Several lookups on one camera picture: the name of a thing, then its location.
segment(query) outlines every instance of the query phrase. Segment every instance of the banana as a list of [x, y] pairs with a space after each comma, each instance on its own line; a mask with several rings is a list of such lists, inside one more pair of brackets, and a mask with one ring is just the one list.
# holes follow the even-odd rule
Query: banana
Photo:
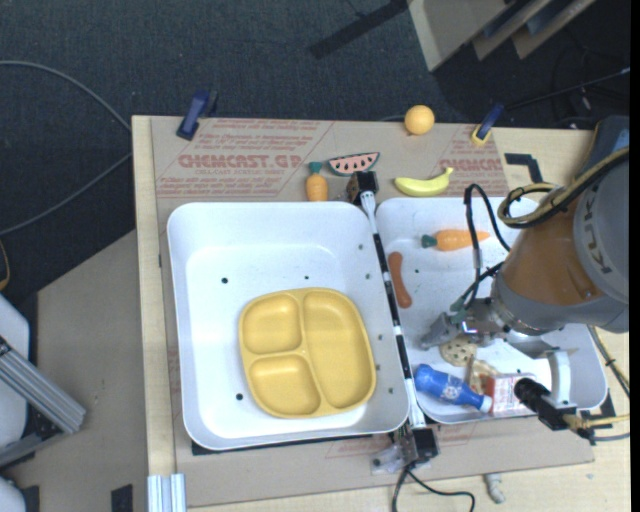
[[442, 194], [449, 186], [449, 175], [453, 167], [447, 167], [440, 176], [429, 180], [396, 178], [393, 182], [398, 190], [413, 197], [433, 197]]

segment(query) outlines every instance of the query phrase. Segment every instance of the watermelon slice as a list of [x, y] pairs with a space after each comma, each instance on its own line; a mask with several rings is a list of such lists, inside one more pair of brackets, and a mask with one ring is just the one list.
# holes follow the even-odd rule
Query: watermelon slice
[[329, 167], [338, 176], [351, 176], [355, 171], [368, 171], [378, 161], [380, 153], [358, 153], [329, 160]]

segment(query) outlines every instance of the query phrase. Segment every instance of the black floor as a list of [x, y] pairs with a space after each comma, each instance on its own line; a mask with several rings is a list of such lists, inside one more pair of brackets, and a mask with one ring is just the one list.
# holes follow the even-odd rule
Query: black floor
[[470, 123], [495, 102], [569, 88], [497, 125], [590, 128], [629, 113], [629, 74], [575, 87], [630, 66], [630, 6], [595, 2], [525, 60], [509, 42], [482, 62], [466, 46], [430, 73], [399, 0], [0, 0], [3, 293], [20, 303], [134, 228], [130, 160], [29, 222], [129, 154], [130, 133], [77, 85], [8, 61], [69, 75], [127, 122], [182, 115], [203, 87], [219, 116], [380, 120], [426, 103], [440, 122]]

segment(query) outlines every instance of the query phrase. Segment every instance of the toy orange fruit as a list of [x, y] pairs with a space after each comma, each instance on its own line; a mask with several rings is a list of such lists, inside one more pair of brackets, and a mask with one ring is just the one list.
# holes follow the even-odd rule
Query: toy orange fruit
[[424, 135], [433, 128], [435, 121], [433, 110], [426, 105], [415, 105], [404, 116], [404, 126], [413, 135]]

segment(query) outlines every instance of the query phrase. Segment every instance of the blue plastic bottle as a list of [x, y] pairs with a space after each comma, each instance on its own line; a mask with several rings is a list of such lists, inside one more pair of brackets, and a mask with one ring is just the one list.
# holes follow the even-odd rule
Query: blue plastic bottle
[[493, 400], [490, 396], [479, 395], [462, 379], [448, 373], [434, 370], [421, 364], [414, 372], [413, 380], [418, 391], [424, 391], [440, 400], [454, 405], [472, 405], [481, 412], [489, 412]]

